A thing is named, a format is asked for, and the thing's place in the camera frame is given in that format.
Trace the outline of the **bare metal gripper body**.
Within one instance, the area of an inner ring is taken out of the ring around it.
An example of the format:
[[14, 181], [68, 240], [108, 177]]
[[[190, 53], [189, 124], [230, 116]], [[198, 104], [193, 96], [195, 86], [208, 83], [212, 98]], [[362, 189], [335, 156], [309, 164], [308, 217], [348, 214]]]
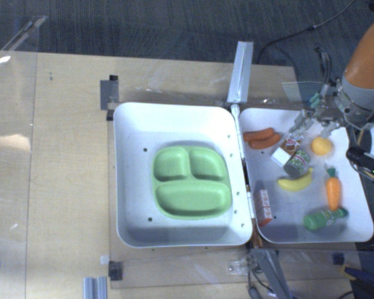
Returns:
[[313, 117], [321, 124], [329, 126], [332, 123], [337, 126], [345, 126], [346, 121], [343, 113], [337, 106], [337, 96], [316, 93], [310, 99], [310, 108], [313, 109]]

